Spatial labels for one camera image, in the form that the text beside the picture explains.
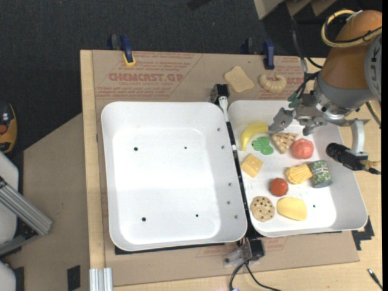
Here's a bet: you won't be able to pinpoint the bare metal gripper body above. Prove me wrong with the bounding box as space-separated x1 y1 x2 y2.
294 92 349 125

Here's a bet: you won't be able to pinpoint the yellow toy potato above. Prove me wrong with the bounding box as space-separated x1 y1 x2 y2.
276 196 308 222

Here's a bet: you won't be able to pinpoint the black cylinder on white bracket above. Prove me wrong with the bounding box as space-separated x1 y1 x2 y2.
326 118 370 172

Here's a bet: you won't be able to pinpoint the red toy tomato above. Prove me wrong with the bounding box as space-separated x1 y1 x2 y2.
269 178 289 198

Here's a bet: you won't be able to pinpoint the beige toy croissant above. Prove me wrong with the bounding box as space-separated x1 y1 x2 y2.
258 73 287 95

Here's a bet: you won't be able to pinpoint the green small can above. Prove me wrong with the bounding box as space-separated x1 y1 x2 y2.
307 159 333 189

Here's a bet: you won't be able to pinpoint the white plastic tray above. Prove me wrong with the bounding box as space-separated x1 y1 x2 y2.
100 101 249 252
227 99 369 238

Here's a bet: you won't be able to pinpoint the brown cardboard board red print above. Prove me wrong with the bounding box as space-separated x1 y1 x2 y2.
92 49 361 287

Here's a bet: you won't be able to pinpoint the orange-pink round toy fruit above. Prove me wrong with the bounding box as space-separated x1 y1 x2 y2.
292 138 315 160

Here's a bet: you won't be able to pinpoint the thin black and white rod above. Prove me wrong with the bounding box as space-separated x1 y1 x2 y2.
218 96 253 239

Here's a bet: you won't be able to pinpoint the yellow banana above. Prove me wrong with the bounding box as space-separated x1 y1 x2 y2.
240 122 270 152

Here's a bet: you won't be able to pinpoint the toy pizza slice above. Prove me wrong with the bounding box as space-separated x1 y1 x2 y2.
270 132 299 155

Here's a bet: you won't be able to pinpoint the beige toy bread slice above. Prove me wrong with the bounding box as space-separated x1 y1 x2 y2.
224 65 255 93

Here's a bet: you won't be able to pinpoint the yellow toy fries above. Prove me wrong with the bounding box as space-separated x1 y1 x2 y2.
285 164 313 185

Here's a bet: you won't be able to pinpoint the yellow toy cheese wedge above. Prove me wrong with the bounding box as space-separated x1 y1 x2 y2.
241 153 264 179

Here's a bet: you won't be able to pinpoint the green toy lettuce leaf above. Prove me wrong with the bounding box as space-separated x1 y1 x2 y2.
251 136 275 156

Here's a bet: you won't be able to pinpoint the beige chocolate chip biscuit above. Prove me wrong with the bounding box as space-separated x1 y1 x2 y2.
250 196 276 223

